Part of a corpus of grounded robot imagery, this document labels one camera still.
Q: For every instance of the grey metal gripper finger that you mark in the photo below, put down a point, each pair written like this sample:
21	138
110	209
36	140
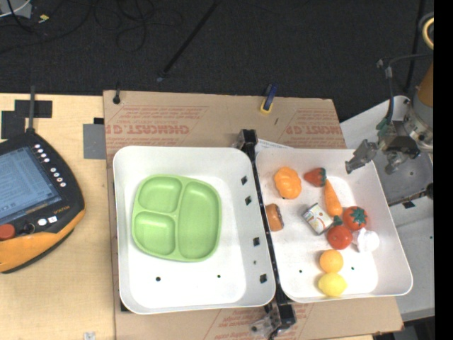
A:
395	163
361	154

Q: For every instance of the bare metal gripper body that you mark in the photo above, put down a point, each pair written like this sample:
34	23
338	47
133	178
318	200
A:
401	141

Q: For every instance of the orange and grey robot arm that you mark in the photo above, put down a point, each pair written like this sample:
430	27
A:
425	87

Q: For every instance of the red toy strawberry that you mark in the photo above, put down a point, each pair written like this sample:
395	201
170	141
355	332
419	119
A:
315	177

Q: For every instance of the orange toy carrot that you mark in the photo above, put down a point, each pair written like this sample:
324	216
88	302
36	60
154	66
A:
332	200

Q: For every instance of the red toy tomato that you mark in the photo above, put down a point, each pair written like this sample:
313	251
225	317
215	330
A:
355	219
339	236

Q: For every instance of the small white printed can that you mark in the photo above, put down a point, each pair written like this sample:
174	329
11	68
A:
318	219

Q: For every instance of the orange toy pumpkin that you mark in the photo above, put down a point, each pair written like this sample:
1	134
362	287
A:
287	182

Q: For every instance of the white toy garlic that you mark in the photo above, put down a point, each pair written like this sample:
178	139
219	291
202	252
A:
367	240

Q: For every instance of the white printed paper sheet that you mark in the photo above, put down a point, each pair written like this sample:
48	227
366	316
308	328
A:
272	144

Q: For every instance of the brown toy doughnut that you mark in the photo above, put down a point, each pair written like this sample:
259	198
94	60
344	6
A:
274	218

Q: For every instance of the orange toy orange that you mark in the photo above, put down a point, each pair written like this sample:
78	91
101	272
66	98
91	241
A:
331	260

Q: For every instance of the thin black rod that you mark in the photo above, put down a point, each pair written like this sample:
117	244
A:
262	204

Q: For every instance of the white plastic tray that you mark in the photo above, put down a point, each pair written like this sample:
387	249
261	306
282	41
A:
304	260
198	282

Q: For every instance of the yellow toy lemon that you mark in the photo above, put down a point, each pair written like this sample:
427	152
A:
332	284

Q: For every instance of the brown cardboard board red print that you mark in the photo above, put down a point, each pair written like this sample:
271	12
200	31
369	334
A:
198	126

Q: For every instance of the green divided plate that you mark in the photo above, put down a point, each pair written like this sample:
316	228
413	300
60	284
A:
198	218

